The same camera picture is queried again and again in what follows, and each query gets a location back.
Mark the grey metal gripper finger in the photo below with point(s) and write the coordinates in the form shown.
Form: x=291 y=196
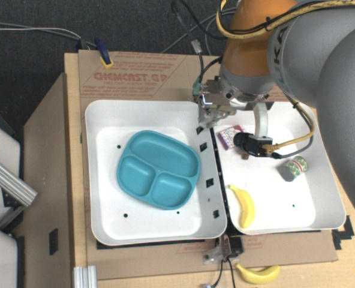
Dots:
x=222 y=114
x=205 y=118

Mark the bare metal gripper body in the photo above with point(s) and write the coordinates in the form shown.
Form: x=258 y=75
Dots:
x=218 y=96

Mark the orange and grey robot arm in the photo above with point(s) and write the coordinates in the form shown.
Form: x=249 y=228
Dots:
x=315 y=70

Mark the pink and purple packet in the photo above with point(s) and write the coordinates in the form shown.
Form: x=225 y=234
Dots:
x=227 y=138

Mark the thin black and white rod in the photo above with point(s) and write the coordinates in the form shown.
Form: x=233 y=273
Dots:
x=221 y=172

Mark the blue divided plate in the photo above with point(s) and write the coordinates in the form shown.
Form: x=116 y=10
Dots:
x=158 y=169

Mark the brown cardboard board red print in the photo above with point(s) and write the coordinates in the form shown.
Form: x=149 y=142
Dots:
x=129 y=79

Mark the green and white can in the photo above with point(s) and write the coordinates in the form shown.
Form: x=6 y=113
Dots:
x=294 y=167

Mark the yellow banana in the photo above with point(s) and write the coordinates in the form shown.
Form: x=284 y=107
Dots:
x=246 y=205
x=260 y=276

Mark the white plastic tray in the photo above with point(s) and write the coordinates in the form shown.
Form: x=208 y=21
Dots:
x=279 y=208
x=153 y=223

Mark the black cylinder on white bracket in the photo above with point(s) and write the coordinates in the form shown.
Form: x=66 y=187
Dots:
x=249 y=144

